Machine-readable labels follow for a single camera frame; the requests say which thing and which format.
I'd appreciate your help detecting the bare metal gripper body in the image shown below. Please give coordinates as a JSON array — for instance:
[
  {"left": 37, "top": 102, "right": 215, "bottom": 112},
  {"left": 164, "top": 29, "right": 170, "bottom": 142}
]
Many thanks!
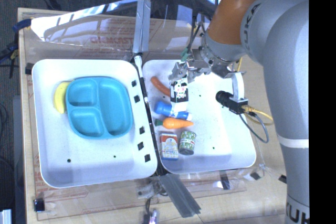
[{"left": 183, "top": 47, "right": 214, "bottom": 79}]

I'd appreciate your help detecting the orange-red sausage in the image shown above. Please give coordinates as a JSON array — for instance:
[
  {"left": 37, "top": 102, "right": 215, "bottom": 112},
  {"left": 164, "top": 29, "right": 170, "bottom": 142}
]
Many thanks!
[{"left": 150, "top": 76, "right": 172, "bottom": 98}]

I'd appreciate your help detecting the white carton with cow print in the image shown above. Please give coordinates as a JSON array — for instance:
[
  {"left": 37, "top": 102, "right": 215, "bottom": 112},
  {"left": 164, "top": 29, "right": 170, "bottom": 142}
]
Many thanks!
[{"left": 169, "top": 80, "right": 191, "bottom": 114}]

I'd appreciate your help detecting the blue and white bottle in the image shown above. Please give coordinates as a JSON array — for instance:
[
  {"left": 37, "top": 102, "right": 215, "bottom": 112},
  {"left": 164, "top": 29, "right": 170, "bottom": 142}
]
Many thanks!
[{"left": 153, "top": 101, "right": 193, "bottom": 122}]

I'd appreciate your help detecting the orange carrot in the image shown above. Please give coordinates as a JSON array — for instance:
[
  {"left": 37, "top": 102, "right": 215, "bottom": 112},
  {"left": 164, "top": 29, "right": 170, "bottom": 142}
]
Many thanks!
[{"left": 154, "top": 116, "right": 194, "bottom": 130}]

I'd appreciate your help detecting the green can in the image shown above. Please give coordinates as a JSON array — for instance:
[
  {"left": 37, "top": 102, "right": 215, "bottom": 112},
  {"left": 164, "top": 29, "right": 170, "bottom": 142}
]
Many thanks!
[{"left": 178, "top": 130, "right": 197, "bottom": 156}]

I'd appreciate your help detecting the white plastic tray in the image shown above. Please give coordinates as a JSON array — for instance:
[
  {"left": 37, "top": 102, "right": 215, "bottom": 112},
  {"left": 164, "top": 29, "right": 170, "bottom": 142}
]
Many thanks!
[
  {"left": 141, "top": 59, "right": 257, "bottom": 175},
  {"left": 31, "top": 58, "right": 159, "bottom": 189}
]

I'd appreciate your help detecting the red and white carton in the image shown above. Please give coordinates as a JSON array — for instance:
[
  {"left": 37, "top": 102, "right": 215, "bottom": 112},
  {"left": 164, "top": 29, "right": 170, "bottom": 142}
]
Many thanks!
[{"left": 159, "top": 132, "right": 180, "bottom": 161}]

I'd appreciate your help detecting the blue divided plate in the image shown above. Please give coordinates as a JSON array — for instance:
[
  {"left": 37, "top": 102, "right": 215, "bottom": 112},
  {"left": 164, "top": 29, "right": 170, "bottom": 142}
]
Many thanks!
[{"left": 65, "top": 76, "right": 134, "bottom": 140}]

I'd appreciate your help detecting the yellow banana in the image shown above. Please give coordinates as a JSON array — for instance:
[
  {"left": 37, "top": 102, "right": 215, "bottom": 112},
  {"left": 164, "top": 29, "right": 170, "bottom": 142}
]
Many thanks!
[{"left": 53, "top": 81, "right": 72, "bottom": 115}]

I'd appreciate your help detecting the black cylinder on white bracket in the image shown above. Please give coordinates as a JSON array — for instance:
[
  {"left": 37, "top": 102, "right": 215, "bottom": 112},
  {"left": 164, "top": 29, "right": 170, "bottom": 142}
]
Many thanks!
[{"left": 215, "top": 71, "right": 249, "bottom": 115}]

